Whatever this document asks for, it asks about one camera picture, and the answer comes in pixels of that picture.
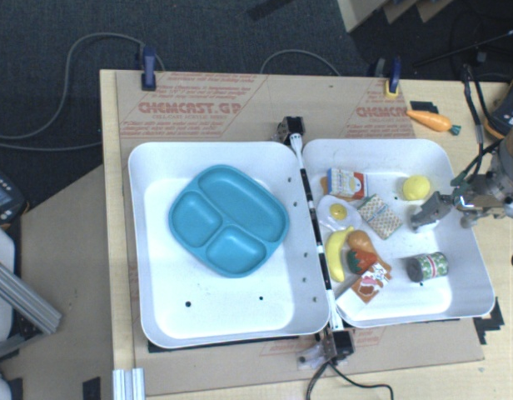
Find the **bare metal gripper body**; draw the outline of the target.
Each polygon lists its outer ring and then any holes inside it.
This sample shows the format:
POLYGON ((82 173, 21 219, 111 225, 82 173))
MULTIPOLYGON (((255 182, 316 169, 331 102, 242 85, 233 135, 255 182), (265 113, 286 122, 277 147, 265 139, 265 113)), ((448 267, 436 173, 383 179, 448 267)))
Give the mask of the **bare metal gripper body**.
POLYGON ((476 175, 453 190, 454 204, 462 220, 513 218, 513 176, 501 169, 476 175))

